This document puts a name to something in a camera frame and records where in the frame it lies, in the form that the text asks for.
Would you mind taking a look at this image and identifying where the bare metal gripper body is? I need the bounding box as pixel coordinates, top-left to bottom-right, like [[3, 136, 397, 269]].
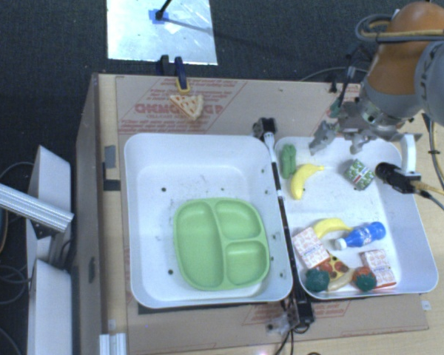
[[337, 100, 406, 143]]

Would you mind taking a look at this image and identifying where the green and white small can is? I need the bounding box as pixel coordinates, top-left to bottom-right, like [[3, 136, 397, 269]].
[[343, 158, 376, 191]]

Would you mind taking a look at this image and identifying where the green toy vegetable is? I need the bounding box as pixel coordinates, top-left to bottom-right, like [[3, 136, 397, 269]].
[[280, 143, 297, 180]]

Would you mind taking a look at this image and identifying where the yellow banana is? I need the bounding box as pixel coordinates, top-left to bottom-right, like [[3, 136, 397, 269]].
[[312, 217, 354, 240], [289, 163, 326, 200]]

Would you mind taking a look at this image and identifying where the white plastic tray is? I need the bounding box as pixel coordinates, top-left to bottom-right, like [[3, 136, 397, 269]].
[[123, 132, 294, 309], [274, 135, 440, 302]]

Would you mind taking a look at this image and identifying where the thin black and white rod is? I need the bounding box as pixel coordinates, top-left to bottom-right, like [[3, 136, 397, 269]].
[[264, 132, 307, 310]]

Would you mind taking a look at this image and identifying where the blue and white bottle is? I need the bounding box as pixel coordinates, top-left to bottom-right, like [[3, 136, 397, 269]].
[[333, 221, 387, 251]]

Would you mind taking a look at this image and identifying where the brown cardboard board red print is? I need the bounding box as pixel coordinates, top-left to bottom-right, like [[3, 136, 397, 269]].
[[114, 75, 430, 347]]

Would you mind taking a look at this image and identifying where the orange and white carton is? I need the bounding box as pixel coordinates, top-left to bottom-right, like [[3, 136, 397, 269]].
[[291, 226, 331, 270], [359, 248, 397, 290]]

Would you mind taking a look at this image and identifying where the pepperoni pizza slice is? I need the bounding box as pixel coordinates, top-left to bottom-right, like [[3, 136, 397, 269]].
[[320, 250, 356, 292]]

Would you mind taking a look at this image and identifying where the toy pizza slice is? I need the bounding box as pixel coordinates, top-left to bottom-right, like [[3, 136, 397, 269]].
[[169, 93, 204, 121]]

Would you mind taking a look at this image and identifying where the green broccoli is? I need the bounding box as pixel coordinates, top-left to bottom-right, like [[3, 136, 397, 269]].
[[305, 268, 331, 294]]

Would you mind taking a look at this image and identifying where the green divided plate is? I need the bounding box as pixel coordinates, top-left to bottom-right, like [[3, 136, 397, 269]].
[[172, 197, 271, 292]]

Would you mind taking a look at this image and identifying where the black cylinder on white bracket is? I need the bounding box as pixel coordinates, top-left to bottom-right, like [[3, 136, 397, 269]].
[[374, 132, 423, 195]]

